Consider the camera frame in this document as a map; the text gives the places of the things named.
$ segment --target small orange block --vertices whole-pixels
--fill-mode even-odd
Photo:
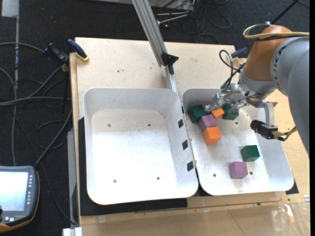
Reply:
[[[224,110],[222,108],[217,108],[211,111],[213,114],[214,118],[217,120],[221,118],[224,115]]]
[[[221,139],[221,133],[218,126],[207,127],[202,135],[206,144],[216,144]]]

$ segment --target green cube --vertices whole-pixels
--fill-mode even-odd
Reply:
[[[231,105],[226,103],[223,107],[222,107],[224,114],[223,114],[223,119],[225,120],[234,120],[235,118],[238,117],[239,112],[232,112],[231,111]]]
[[[202,105],[194,106],[188,111],[188,116],[191,122],[197,122],[202,116],[205,116],[206,114],[207,113]]]
[[[253,162],[260,157],[257,145],[247,145],[241,149],[244,162]]]

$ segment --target dark carpet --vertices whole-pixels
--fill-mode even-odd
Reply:
[[[294,0],[199,0],[195,7],[198,24],[192,19],[174,20],[170,28],[161,28],[165,41],[234,45],[236,49],[251,48],[253,42],[242,37],[244,29],[277,18]],[[174,10],[153,8],[155,14]],[[292,31],[310,31],[310,0],[300,0],[277,22]],[[0,42],[14,42],[14,18],[0,17]],[[146,40],[133,5],[84,0],[20,0],[20,42],[44,49],[49,43],[67,53],[66,41],[78,36]],[[14,78],[15,46],[0,46],[0,67]],[[18,98],[34,92],[57,68],[39,51],[20,46]],[[58,71],[41,95],[62,97],[65,74]],[[0,100],[13,98],[7,76],[0,71]],[[15,156],[17,165],[34,165],[63,125],[71,108],[67,101],[65,113],[59,101],[32,101],[17,105],[15,124]],[[0,165],[12,165],[11,130],[13,107],[0,106]],[[58,209],[53,195],[69,216],[69,188],[66,134],[54,143],[55,149],[39,166],[40,200],[34,220],[4,236],[61,236],[70,222]]]

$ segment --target block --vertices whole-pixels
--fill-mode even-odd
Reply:
[[[199,121],[198,125],[200,127],[201,132],[205,131],[207,127],[214,127],[217,125],[217,121],[214,118],[213,114],[202,116]]]
[[[253,162],[260,157],[257,145],[247,145],[241,149],[244,162]]]
[[[216,144],[221,139],[219,127],[206,127],[202,133],[206,144]]]
[[[248,175],[246,162],[233,162],[229,166],[230,177],[236,179],[243,179]]]
[[[212,115],[216,120],[220,119],[224,115],[224,110],[222,108],[217,108],[211,111]]]
[[[231,105],[226,103],[223,107],[222,107],[223,111],[224,111],[224,115],[223,115],[223,119],[224,120],[234,120],[235,118],[238,117],[239,115],[239,111],[237,112],[232,112],[231,111]]]
[[[207,113],[202,105],[194,106],[188,111],[188,116],[191,122],[197,122],[202,116],[205,116],[206,114]]]

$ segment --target screen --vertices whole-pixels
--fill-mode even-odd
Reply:
[[[0,172],[0,206],[5,211],[24,211],[29,173]]]

